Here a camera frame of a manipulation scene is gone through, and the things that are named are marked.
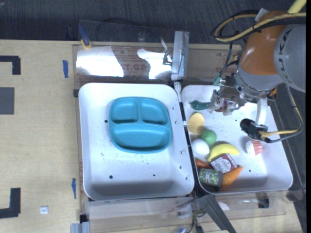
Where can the green can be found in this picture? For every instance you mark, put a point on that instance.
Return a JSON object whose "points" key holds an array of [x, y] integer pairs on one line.
{"points": [[210, 177]]}

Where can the blue divided plate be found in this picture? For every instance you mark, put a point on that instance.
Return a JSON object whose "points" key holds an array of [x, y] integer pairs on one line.
{"points": [[139, 135]]}

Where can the pink and white cupcake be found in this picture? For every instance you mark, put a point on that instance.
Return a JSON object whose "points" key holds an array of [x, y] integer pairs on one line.
{"points": [[253, 147]]}

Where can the white plastic tray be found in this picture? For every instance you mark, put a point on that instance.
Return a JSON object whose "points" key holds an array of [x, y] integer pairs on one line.
{"points": [[136, 171], [264, 164]]}

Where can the green toy lime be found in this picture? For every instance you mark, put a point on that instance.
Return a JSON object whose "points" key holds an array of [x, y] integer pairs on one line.
{"points": [[209, 137]]}

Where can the yellow banana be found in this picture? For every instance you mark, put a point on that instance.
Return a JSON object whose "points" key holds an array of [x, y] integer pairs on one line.
{"points": [[222, 150]]}

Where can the teal toy food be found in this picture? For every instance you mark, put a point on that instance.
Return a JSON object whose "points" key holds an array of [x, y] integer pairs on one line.
{"points": [[198, 105]]}

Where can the white toy egg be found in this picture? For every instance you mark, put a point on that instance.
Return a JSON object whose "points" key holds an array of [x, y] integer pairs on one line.
{"points": [[200, 147]]}

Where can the small orange toy food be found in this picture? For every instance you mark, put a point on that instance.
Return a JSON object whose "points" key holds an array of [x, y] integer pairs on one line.
{"points": [[201, 163]]}

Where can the red and white packet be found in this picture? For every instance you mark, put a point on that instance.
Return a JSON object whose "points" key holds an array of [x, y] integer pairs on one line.
{"points": [[223, 163]]}

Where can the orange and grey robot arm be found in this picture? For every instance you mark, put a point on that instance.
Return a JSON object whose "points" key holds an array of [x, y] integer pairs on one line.
{"points": [[260, 54]]}

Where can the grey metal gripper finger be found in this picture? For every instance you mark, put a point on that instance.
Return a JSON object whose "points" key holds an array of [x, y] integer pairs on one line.
{"points": [[230, 107], [213, 103]]}

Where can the black cylinder on white bracket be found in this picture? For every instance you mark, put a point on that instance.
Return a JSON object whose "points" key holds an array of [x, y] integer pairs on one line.
{"points": [[251, 127]]}

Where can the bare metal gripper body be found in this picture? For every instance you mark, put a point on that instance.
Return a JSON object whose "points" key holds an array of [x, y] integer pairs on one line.
{"points": [[230, 91]]}

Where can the orange carrot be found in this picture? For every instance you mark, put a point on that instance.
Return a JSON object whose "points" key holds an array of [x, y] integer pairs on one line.
{"points": [[230, 177]]}

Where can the small red toy food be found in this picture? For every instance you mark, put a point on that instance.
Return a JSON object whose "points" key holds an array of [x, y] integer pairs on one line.
{"points": [[220, 110]]}

